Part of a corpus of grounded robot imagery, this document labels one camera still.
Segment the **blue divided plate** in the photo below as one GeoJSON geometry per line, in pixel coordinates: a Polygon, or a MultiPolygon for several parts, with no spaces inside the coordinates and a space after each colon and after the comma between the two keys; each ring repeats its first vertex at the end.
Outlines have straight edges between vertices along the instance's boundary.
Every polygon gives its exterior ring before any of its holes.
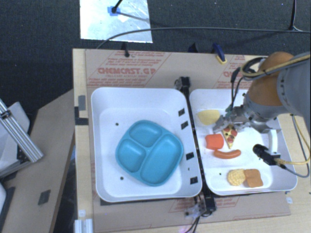
{"type": "Polygon", "coordinates": [[[134,123],[116,150],[118,164],[141,182],[164,184],[176,170],[184,148],[171,132],[151,121],[134,123]]]}

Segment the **black connector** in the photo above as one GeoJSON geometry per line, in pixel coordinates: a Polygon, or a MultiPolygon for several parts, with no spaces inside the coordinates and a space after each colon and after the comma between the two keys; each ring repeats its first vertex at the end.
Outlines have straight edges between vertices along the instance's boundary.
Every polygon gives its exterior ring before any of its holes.
{"type": "Polygon", "coordinates": [[[280,158],[280,157],[281,157],[280,154],[271,155],[271,154],[268,152],[268,148],[266,148],[265,146],[260,145],[260,144],[256,144],[256,145],[253,147],[253,152],[254,152],[259,158],[261,158],[261,159],[264,161],[264,163],[268,164],[269,166],[275,166],[275,165],[277,165],[274,159],[275,159],[275,158],[280,158]]]}

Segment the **dark floor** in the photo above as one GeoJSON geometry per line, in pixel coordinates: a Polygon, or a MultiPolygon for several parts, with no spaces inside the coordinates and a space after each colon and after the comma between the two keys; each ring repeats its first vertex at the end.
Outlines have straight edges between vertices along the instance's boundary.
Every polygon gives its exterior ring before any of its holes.
{"type": "MultiPolygon", "coordinates": [[[[293,5],[293,0],[147,1],[152,28],[207,26],[282,31],[290,25],[293,5]]],[[[0,98],[7,105],[20,101],[31,114],[72,89],[72,49],[95,48],[100,43],[80,39],[79,9],[79,0],[0,0],[0,98]]],[[[311,0],[297,0],[295,26],[309,32],[310,21],[311,0]]],[[[287,51],[295,55],[310,51],[309,33],[185,30],[152,34],[152,44],[129,43],[129,49],[187,51],[196,42],[200,51],[210,52],[212,43],[217,42],[231,54],[287,51]]],[[[104,46],[120,47],[121,42],[104,46]]]]}

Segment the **toy hot dog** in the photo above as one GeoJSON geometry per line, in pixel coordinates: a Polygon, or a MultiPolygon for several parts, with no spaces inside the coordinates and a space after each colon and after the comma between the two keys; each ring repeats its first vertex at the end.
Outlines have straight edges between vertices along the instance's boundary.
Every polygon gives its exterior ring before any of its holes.
{"type": "Polygon", "coordinates": [[[219,150],[214,151],[214,156],[220,159],[233,159],[235,157],[240,156],[241,151],[240,150],[233,150],[230,152],[222,152],[219,150]]]}

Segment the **white plastic tray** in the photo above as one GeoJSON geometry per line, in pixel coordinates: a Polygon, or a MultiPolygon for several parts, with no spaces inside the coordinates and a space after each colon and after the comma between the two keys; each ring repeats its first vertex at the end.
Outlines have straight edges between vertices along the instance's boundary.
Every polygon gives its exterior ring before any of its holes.
{"type": "Polygon", "coordinates": [[[174,89],[96,89],[91,96],[96,189],[105,201],[150,200],[196,196],[202,188],[194,139],[182,93],[174,89]],[[139,120],[157,123],[175,134],[184,146],[184,156],[166,183],[146,185],[126,173],[117,163],[115,151],[131,125],[139,120]],[[186,160],[188,153],[193,158],[186,160]],[[197,183],[190,184],[197,177],[197,183]]]}
{"type": "MultiPolygon", "coordinates": [[[[243,103],[243,93],[246,90],[240,90],[235,100],[235,106],[243,103]]],[[[232,150],[240,149],[241,155],[234,159],[219,159],[213,155],[213,150],[206,149],[205,136],[213,134],[213,126],[205,126],[201,123],[197,113],[202,110],[219,110],[221,115],[225,114],[225,109],[231,103],[231,91],[219,89],[198,89],[194,90],[190,95],[190,103],[192,107],[195,128],[197,132],[199,149],[202,156],[207,185],[210,190],[218,195],[237,195],[259,192],[275,192],[288,191],[295,188],[297,177],[278,166],[269,166],[260,160],[253,153],[255,144],[262,144],[266,147],[274,146],[277,152],[281,154],[281,158],[290,160],[290,155],[284,140],[283,133],[280,129],[278,120],[271,121],[274,127],[278,127],[275,136],[271,137],[268,134],[260,134],[252,128],[246,128],[243,132],[238,133],[235,139],[232,150]],[[227,181],[227,174],[233,169],[251,169],[256,168],[260,171],[263,181],[262,187],[250,188],[244,184],[240,186],[232,186],[227,181]]],[[[226,145],[222,148],[223,151],[228,151],[226,145]]]]}

